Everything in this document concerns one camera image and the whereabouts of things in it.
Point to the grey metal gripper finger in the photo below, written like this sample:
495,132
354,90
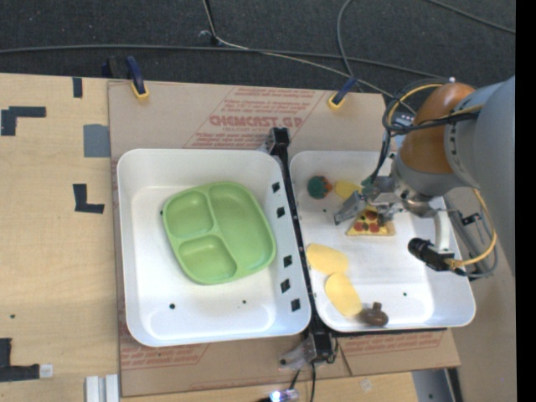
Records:
349,209
386,217

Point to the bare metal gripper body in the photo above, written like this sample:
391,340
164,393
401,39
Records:
387,193

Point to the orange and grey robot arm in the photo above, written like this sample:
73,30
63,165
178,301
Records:
481,140

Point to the yellow pizza slice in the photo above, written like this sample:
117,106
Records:
370,226

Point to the small yellow round piece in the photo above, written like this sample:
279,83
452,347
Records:
344,189

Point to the thin black rod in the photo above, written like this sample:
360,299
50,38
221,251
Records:
298,224

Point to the yellow oval crisp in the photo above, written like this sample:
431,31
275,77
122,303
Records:
343,295
326,259

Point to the white plastic tray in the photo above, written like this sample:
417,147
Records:
201,308
385,274

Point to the brown round toy food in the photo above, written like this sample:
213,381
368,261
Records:
373,316

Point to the green divided plate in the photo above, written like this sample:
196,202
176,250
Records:
218,233

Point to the brown cardboard board red print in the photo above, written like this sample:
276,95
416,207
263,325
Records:
201,115

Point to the black cylinder on white bracket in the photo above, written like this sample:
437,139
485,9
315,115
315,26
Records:
429,251

